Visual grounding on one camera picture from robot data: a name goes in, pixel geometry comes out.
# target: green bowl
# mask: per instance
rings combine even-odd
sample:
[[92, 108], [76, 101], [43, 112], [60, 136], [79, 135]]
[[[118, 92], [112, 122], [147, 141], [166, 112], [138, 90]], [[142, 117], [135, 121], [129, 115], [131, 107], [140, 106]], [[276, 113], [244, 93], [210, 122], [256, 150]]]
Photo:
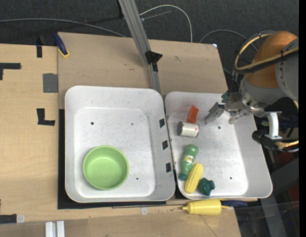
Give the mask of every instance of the green bowl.
[[91, 149], [83, 163], [84, 176], [97, 189], [112, 190], [122, 185], [129, 174], [125, 155], [112, 146]]

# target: white tray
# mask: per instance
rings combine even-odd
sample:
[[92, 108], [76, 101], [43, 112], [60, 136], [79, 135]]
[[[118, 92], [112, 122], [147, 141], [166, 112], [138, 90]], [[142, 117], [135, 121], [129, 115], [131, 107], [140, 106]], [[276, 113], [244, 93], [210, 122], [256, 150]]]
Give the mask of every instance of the white tray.
[[[120, 149], [129, 161], [127, 180], [114, 190], [98, 190], [83, 175], [85, 155], [100, 145]], [[175, 192], [172, 169], [164, 102], [158, 92], [95, 86], [74, 86], [66, 92], [65, 189], [72, 200], [164, 201]]]
[[[265, 198], [272, 192], [272, 182], [261, 145], [252, 139], [256, 130], [252, 115], [229, 124], [228, 113], [204, 124], [204, 117], [215, 102], [221, 102], [221, 94], [171, 92], [165, 98], [169, 134], [175, 170], [179, 177], [180, 162], [188, 144], [199, 148], [196, 162], [203, 164], [203, 177], [213, 180], [216, 188], [210, 198]], [[199, 109], [197, 138], [177, 135], [177, 124], [186, 121], [191, 106]], [[187, 194], [184, 181], [178, 179], [178, 188], [188, 199], [209, 198], [196, 191]]]

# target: wooden table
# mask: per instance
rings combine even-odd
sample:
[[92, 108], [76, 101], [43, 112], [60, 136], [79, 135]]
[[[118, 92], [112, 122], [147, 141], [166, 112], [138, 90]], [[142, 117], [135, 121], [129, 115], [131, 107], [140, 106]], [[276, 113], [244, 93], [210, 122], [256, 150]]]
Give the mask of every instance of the wooden table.
[[[108, 233], [121, 230], [127, 236], [155, 236], [147, 232], [155, 227], [164, 236], [170, 230], [183, 236], [192, 227], [196, 233], [209, 236], [214, 232], [216, 236], [227, 232], [229, 236], [240, 236], [234, 210], [225, 210], [216, 217], [188, 215], [181, 209], [186, 203], [182, 200], [171, 199], [164, 206], [149, 207], [147, 215], [141, 215], [140, 207], [57, 209], [58, 111], [63, 109], [66, 89], [79, 84], [150, 87], [149, 73], [141, 65], [132, 39], [59, 34], [71, 53], [68, 59], [62, 58], [54, 46], [43, 46], [43, 56], [38, 58], [36, 46], [0, 44], [0, 63], [22, 66], [20, 70], [4, 69], [0, 80], [0, 214], [24, 215], [26, 222], [36, 222], [38, 231], [42, 222], [66, 220], [70, 236], [79, 236], [75, 235], [79, 229], [90, 234], [97, 231], [99, 220], [106, 222]], [[171, 91], [227, 90], [214, 46], [162, 40], [150, 40], [150, 45], [164, 55], [158, 63], [163, 95]], [[43, 75], [48, 73], [58, 75], [58, 93], [43, 91]], [[45, 109], [46, 120], [55, 120], [54, 126], [38, 125], [38, 108]], [[115, 221], [120, 228], [115, 228]], [[132, 222], [141, 224], [130, 228]], [[0, 234], [8, 235], [21, 225], [0, 226]], [[22, 227], [35, 229], [34, 225]]]

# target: bottle label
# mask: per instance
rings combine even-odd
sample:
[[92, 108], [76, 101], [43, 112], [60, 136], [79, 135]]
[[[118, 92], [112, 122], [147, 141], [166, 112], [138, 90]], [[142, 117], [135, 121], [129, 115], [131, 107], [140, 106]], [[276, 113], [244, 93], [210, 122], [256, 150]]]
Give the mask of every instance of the bottle label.
[[194, 158], [193, 158], [193, 156], [186, 155], [186, 156], [184, 156], [183, 160], [186, 161], [186, 162], [188, 162], [188, 163], [191, 163], [191, 164], [194, 163]]

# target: hole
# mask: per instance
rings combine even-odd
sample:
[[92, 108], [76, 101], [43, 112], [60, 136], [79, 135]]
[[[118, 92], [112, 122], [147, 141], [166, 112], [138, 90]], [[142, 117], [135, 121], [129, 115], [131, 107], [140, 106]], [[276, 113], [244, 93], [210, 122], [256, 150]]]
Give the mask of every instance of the hole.
[[170, 162], [166, 163], [166, 173], [170, 172], [171, 170], [172, 170], [171, 163]]
[[162, 118], [159, 120], [159, 127], [162, 128], [165, 125], [165, 119]]
[[165, 140], [165, 141], [163, 142], [163, 150], [165, 150], [167, 147], [168, 147], [168, 141]]

